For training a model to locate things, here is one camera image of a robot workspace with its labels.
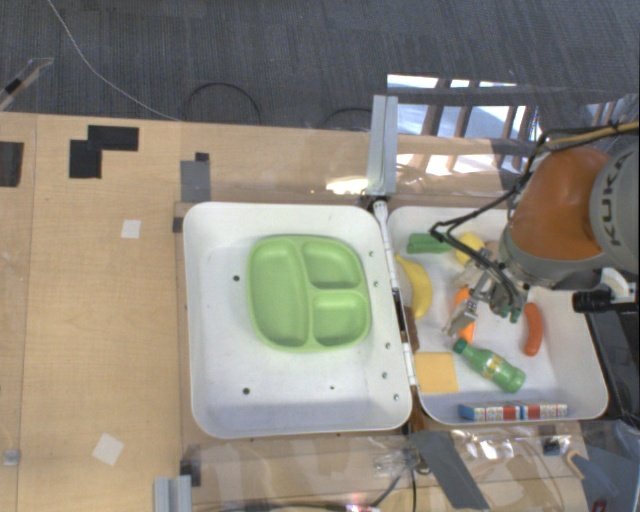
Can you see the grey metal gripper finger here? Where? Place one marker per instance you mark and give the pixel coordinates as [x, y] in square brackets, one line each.
[472, 309]
[454, 324]

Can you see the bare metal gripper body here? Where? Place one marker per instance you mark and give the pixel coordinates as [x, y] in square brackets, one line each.
[495, 290]

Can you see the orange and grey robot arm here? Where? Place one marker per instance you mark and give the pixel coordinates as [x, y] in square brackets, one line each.
[555, 215]

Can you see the orange carrot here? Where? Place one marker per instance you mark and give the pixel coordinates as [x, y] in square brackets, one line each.
[461, 296]

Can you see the yellow banana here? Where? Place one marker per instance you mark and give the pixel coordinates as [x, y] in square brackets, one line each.
[421, 287]

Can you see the yellow cheese slice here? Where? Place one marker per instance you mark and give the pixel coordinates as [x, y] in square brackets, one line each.
[436, 373]

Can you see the yellow lemon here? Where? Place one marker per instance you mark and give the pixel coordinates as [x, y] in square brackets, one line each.
[470, 242]

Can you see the orange sausage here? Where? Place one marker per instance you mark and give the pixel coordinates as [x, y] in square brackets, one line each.
[533, 330]

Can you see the green plastic bottle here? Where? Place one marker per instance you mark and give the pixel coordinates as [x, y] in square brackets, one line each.
[495, 369]

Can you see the green toy vegetable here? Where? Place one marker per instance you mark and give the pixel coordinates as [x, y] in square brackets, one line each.
[425, 244]

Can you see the blue and red carton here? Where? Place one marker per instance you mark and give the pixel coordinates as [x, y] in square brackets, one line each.
[487, 412]
[545, 411]

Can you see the white plastic tray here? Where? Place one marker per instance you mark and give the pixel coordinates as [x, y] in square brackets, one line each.
[565, 360]
[225, 325]

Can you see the thin black and white rod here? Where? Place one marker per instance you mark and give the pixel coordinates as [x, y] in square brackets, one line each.
[386, 235]

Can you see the green divided plate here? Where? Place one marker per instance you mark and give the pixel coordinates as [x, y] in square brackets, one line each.
[280, 295]

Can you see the black cylinder on white bracket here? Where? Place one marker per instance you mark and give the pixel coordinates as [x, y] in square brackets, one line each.
[595, 300]

